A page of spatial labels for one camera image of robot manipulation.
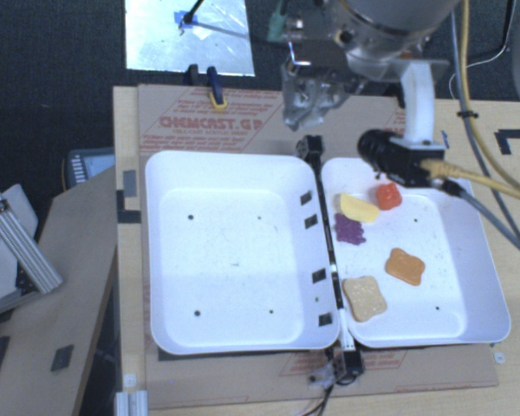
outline dark floor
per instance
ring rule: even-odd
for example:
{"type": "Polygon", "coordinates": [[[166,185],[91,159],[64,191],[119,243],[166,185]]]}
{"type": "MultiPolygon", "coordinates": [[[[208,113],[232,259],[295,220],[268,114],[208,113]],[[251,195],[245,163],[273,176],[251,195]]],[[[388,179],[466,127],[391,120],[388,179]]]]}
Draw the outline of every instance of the dark floor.
{"type": "MultiPolygon", "coordinates": [[[[278,67],[286,52],[259,41],[276,1],[245,0],[257,76],[225,77],[225,86],[280,88],[278,67]]],[[[289,12],[313,1],[292,0],[289,12]]],[[[474,60],[493,56],[501,45],[506,3],[472,0],[474,60]]],[[[21,183],[40,218],[62,191],[62,161],[68,152],[113,144],[114,86],[181,82],[181,75],[127,70],[124,35],[124,0],[0,0],[0,188],[21,183]]],[[[435,32],[426,55],[451,59],[449,23],[435,32]]],[[[474,99],[517,100],[510,52],[474,68],[470,77],[474,99]]],[[[446,80],[437,83],[440,98],[449,98],[446,80]]],[[[377,85],[368,89],[370,94],[381,91],[377,85]]],[[[81,414],[111,412],[110,360],[116,354],[111,315],[89,385],[94,394],[81,414]]]]}

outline white tray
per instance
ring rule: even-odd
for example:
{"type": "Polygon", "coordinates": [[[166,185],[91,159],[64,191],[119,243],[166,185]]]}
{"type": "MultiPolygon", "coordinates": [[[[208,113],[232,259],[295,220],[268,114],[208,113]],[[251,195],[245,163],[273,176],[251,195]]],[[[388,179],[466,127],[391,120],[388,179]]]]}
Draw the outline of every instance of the white tray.
{"type": "Polygon", "coordinates": [[[151,327],[165,351],[318,349],[335,341],[322,216],[304,162],[157,153],[146,165],[146,200],[151,327]],[[325,278],[313,282],[319,270],[325,278]]]}
{"type": "MultiPolygon", "coordinates": [[[[399,187],[402,205],[363,224],[367,241],[352,245],[335,236],[339,194],[377,204],[376,186],[389,181],[376,180],[361,159],[330,160],[322,181],[341,280],[373,276],[387,301],[387,311],[367,322],[348,313],[348,328],[357,341],[385,348],[494,342],[507,336],[510,316],[497,272],[479,215],[466,202],[433,189],[399,187]],[[386,273],[395,247],[425,262],[420,286],[386,273]]],[[[468,183],[462,185],[471,192],[468,183]]]]}

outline red tomato toy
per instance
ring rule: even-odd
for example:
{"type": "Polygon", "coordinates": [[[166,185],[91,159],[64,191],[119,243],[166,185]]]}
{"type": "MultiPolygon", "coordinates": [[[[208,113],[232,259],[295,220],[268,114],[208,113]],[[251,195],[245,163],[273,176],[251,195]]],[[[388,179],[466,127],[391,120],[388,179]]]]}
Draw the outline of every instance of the red tomato toy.
{"type": "Polygon", "coordinates": [[[399,188],[393,182],[378,186],[375,197],[378,199],[380,210],[391,210],[402,203],[399,188]]]}

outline tray with toy food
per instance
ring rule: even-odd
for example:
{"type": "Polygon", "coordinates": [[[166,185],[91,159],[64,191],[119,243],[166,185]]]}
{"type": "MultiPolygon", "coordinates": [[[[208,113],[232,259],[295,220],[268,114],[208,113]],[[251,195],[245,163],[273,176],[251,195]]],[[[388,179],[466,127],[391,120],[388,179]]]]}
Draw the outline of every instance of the tray with toy food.
{"type": "Polygon", "coordinates": [[[331,159],[322,184],[340,282],[304,161],[154,154],[145,186],[157,344],[173,354],[325,348],[342,330],[341,295],[347,330],[369,347],[508,334],[474,210],[434,190],[388,186],[360,159],[331,159]]]}

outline yellow cable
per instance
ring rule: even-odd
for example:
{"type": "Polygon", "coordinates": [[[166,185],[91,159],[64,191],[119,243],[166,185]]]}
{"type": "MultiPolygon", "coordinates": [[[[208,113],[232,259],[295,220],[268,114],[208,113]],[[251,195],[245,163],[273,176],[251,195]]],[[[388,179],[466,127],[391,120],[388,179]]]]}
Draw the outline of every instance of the yellow cable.
{"type": "MultiPolygon", "coordinates": [[[[460,83],[462,88],[462,93],[465,98],[466,110],[471,111],[470,107],[470,89],[468,87],[468,36],[470,31],[470,0],[462,1],[462,26],[461,26],[461,34],[460,34],[460,51],[459,51],[459,63],[460,63],[460,83]]],[[[491,151],[487,147],[482,138],[481,134],[478,130],[478,125],[476,123],[476,119],[471,116],[469,119],[471,130],[474,134],[474,139],[478,143],[479,148],[481,149],[484,156],[487,158],[491,166],[499,173],[499,175],[508,182],[516,191],[519,192],[519,195],[515,196],[520,198],[520,183],[516,181],[512,176],[510,176],[495,160],[491,151]]]]}
{"type": "Polygon", "coordinates": [[[420,162],[420,168],[430,173],[429,179],[468,179],[480,185],[489,186],[493,190],[503,192],[514,198],[520,199],[520,190],[513,186],[506,185],[498,180],[491,179],[483,174],[467,171],[460,166],[453,165],[449,162],[439,159],[425,159],[420,162]]]}

